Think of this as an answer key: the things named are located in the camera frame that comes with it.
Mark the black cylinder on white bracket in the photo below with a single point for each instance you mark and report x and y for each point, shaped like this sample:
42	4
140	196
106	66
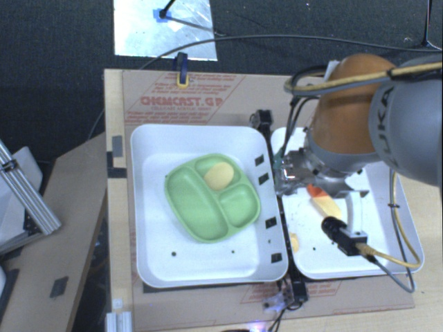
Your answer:
353	216

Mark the yellow oval biscuit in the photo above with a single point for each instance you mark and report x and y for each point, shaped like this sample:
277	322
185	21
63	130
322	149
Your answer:
218	176

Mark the brown cardboard board red print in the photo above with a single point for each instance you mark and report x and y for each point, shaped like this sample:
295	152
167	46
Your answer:
180	99

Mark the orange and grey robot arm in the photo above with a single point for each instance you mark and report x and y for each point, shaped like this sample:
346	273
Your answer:
349	116

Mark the small yellow toy food piece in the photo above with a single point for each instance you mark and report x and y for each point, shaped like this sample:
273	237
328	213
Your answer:
295	243

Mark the thin black rod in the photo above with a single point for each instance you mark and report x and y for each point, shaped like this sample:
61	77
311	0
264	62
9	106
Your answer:
281	206

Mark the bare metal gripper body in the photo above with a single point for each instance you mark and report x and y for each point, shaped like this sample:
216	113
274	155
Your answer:
298	171

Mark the white plastic tray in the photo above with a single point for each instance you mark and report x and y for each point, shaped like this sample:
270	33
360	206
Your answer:
322	261
207	265

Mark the green divided plate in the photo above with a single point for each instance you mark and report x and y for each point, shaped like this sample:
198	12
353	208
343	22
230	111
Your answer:
194	206

